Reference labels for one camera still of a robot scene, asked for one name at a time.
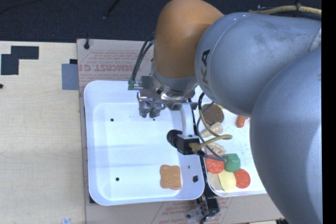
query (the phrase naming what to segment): brown round toy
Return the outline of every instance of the brown round toy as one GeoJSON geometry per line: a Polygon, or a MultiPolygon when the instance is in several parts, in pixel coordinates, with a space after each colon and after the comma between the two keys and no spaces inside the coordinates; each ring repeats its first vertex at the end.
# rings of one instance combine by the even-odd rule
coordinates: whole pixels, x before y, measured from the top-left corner
{"type": "Polygon", "coordinates": [[[204,104],[202,106],[202,112],[203,112],[203,117],[205,119],[205,122],[208,125],[213,125],[215,122],[223,122],[224,113],[223,113],[223,110],[221,110],[219,106],[213,104],[206,112],[204,112],[204,110],[209,105],[210,104],[204,104]]]}

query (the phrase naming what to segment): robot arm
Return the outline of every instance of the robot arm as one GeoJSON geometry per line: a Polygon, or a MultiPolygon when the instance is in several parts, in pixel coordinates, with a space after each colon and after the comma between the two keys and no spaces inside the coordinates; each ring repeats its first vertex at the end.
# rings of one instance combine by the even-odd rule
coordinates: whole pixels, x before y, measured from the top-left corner
{"type": "Polygon", "coordinates": [[[251,151],[270,198],[290,224],[322,223],[321,21],[223,15],[202,0],[172,0],[154,44],[152,100],[173,110],[199,85],[250,117],[251,151]]]}

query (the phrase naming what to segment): light wood surface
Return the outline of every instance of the light wood surface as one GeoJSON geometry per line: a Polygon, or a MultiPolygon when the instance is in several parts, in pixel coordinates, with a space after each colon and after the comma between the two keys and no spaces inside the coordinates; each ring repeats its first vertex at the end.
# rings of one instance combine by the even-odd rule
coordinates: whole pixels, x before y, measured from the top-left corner
{"type": "Polygon", "coordinates": [[[62,90],[61,64],[76,44],[0,41],[38,46],[19,75],[0,76],[0,223],[85,223],[78,91],[62,90]]]}

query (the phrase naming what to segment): red toy tomato slice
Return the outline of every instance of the red toy tomato slice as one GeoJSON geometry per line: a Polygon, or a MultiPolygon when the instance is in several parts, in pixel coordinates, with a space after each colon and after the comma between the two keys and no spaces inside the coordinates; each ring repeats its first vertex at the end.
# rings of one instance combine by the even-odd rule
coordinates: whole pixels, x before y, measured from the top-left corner
{"type": "Polygon", "coordinates": [[[236,177],[236,186],[237,188],[247,188],[251,183],[251,177],[247,171],[244,169],[239,169],[238,171],[233,172],[236,177]]]}
{"type": "Polygon", "coordinates": [[[216,159],[210,159],[210,158],[206,158],[205,159],[205,166],[206,169],[213,174],[219,174],[221,171],[224,170],[225,164],[224,162],[218,161],[216,159]]]}

